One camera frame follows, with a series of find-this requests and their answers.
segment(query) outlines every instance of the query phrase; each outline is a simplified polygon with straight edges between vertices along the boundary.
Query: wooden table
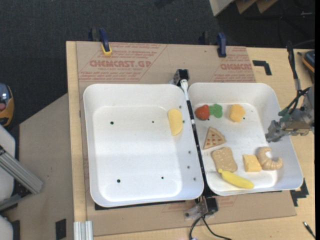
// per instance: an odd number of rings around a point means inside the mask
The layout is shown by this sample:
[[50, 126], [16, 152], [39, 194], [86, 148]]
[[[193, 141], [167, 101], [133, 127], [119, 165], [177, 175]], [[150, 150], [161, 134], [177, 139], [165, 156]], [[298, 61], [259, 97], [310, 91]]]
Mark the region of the wooden table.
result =
[[[288, 63], [288, 53], [281, 48], [247, 48], [250, 60], [269, 63], [272, 75], [266, 75], [263, 67], [254, 66], [253, 71], [258, 83], [272, 87], [277, 94], [281, 108], [287, 106], [294, 98], [295, 84]], [[82, 156], [81, 122], [79, 117], [79, 86], [77, 70], [77, 49], [75, 41], [66, 42], [68, 97], [70, 115], [70, 139], [72, 159], [73, 208], [74, 220], [87, 220], [85, 184]], [[312, 85], [309, 73], [304, 69], [299, 55], [295, 55], [296, 70], [301, 80], [302, 89]], [[237, 240], [247, 239], [313, 239], [303, 225], [307, 222], [316, 233], [315, 213], [315, 138], [312, 133], [307, 136], [291, 137], [296, 151], [309, 195], [298, 200], [297, 216], [256, 221], [216, 224], [212, 230], [222, 236]], [[188, 240], [189, 228], [175, 228], [117, 235], [95, 237], [96, 240]], [[199, 240], [215, 239], [205, 226], [197, 226], [193, 235]]]

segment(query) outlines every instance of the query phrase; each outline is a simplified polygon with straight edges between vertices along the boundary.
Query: black floor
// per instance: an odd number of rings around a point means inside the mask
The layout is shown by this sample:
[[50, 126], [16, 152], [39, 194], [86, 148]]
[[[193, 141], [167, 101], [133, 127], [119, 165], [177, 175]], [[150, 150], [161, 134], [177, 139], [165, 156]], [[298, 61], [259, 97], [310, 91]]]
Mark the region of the black floor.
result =
[[315, 38], [315, 0], [279, 0], [263, 14], [231, 3], [217, 17], [209, 0], [0, 0], [0, 83], [13, 91], [15, 125], [67, 93], [66, 41], [87, 41], [93, 26], [112, 42], [198, 44], [207, 31], [211, 44], [223, 32], [227, 45], [283, 48]]

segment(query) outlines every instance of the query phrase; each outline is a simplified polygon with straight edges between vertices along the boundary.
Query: toy pie slice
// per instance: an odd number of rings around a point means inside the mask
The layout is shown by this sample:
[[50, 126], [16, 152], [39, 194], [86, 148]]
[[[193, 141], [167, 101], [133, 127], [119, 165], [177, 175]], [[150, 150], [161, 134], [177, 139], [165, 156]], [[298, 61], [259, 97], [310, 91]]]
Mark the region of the toy pie slice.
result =
[[217, 129], [209, 127], [208, 132], [206, 134], [203, 149], [206, 150], [221, 145], [223, 143], [226, 143], [225, 136]]

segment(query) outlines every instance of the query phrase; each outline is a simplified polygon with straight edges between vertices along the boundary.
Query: robotic end effector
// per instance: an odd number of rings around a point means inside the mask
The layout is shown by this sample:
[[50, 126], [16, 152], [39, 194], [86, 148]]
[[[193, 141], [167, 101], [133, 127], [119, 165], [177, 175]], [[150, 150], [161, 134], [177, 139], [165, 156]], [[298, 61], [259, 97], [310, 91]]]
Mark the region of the robotic end effector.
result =
[[265, 135], [268, 142], [278, 142], [286, 135], [305, 136], [310, 131], [315, 134], [315, 85], [301, 91], [291, 104], [297, 103], [301, 96], [304, 100], [300, 108], [286, 107], [278, 114], [282, 118], [271, 122]]

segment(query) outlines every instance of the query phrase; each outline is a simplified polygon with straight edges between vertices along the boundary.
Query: cardboard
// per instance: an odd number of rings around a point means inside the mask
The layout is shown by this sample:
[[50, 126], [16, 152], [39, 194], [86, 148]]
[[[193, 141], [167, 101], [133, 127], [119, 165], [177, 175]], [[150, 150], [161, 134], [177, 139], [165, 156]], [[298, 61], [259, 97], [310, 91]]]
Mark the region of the cardboard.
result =
[[[110, 43], [105, 56], [99, 42], [76, 42], [83, 166], [87, 220], [95, 236], [189, 227], [184, 211], [194, 200], [96, 210], [90, 195], [83, 92], [94, 83], [165, 84], [177, 69], [188, 69], [189, 85], [196, 82], [254, 83], [247, 49], [227, 46], [219, 57], [214, 45]], [[216, 196], [219, 211], [209, 224], [289, 217], [296, 215], [289, 191]]]

